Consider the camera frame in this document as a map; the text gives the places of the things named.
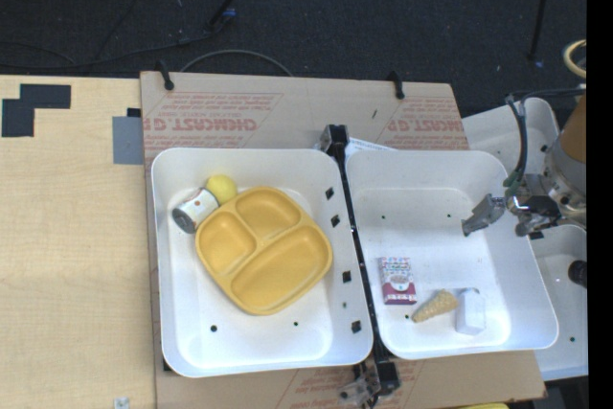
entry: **white can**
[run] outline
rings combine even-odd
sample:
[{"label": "white can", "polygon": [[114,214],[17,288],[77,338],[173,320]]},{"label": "white can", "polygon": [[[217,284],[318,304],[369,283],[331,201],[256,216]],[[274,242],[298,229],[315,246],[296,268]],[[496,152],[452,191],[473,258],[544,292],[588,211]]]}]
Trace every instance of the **white can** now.
[{"label": "white can", "polygon": [[198,225],[219,208],[216,198],[205,188],[199,188],[192,196],[172,210],[172,218],[181,230],[194,234]]}]

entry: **wooden surface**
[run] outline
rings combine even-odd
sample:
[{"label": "wooden surface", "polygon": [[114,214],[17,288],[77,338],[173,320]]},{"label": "wooden surface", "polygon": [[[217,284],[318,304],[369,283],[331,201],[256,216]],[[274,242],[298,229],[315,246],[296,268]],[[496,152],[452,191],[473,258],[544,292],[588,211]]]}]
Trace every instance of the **wooden surface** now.
[{"label": "wooden surface", "polygon": [[112,118],[138,80],[72,85],[34,137],[0,138],[0,407],[155,407],[143,166],[113,164]]}]

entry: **yellow ball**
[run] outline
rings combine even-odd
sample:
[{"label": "yellow ball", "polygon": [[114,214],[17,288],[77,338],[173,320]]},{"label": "yellow ball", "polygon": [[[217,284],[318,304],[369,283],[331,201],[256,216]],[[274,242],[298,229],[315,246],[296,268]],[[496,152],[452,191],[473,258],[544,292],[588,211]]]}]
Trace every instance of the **yellow ball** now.
[{"label": "yellow ball", "polygon": [[209,177],[205,189],[215,197],[219,205],[230,201],[238,194],[237,183],[224,174]]}]

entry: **cardboard sheet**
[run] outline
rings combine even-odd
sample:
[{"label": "cardboard sheet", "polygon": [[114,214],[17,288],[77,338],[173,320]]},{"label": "cardboard sheet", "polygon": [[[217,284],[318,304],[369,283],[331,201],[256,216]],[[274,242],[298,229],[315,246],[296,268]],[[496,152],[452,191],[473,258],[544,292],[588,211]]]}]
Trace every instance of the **cardboard sheet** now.
[{"label": "cardboard sheet", "polygon": [[[351,137],[385,147],[468,149],[451,87],[404,82],[406,97],[398,100],[389,81],[184,73],[170,77],[174,89],[167,91],[160,73],[141,75],[158,407],[343,407],[338,389],[352,381],[351,367],[209,378],[185,378],[164,370],[151,163],[159,152],[173,147],[312,148],[331,124],[346,125]],[[401,386],[377,407],[454,407],[545,394],[533,352],[396,364]]]}]

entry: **tape piece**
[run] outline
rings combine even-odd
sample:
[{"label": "tape piece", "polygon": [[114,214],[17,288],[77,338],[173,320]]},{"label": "tape piece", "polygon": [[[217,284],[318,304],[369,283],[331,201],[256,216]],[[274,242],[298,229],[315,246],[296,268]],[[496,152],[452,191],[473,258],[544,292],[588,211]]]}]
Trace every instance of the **tape piece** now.
[{"label": "tape piece", "polygon": [[22,83],[19,99],[2,101],[2,136],[34,137],[36,108],[69,109],[70,102],[70,85]]},{"label": "tape piece", "polygon": [[113,116],[113,163],[142,165],[143,162],[143,120]]}]

